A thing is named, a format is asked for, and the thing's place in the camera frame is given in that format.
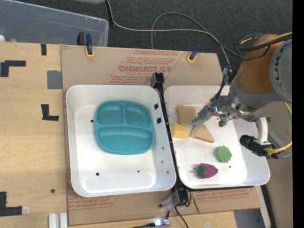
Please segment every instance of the blue plate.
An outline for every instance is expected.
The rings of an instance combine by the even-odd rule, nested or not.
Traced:
[[[95,114],[95,135],[100,148],[115,154],[140,154],[154,145],[150,111],[130,101],[107,101]]]

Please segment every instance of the clear plastic bin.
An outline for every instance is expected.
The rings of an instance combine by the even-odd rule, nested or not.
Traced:
[[[90,33],[93,46],[106,47],[109,23],[105,19],[0,0],[0,35],[6,41],[77,45],[80,32]]]

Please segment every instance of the cardboard sheet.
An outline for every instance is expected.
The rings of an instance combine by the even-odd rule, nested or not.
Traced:
[[[217,55],[198,53],[196,61],[189,64],[186,58],[190,52],[185,51],[95,47],[94,53],[94,57],[87,57],[83,46],[61,47],[69,225],[165,217],[167,211],[158,210],[157,202],[168,197],[170,190],[97,198],[80,197],[74,192],[70,180],[66,92],[74,85],[146,85],[154,72],[164,73],[164,89],[172,85],[219,86],[222,75]],[[246,189],[246,195],[240,194],[242,200],[238,205],[228,197],[230,191],[224,190],[220,202],[208,199],[214,202],[212,209],[204,205],[201,193],[194,193],[191,205],[180,212],[187,215],[259,207],[257,196],[249,195],[249,190],[249,194],[254,194],[254,189]]]

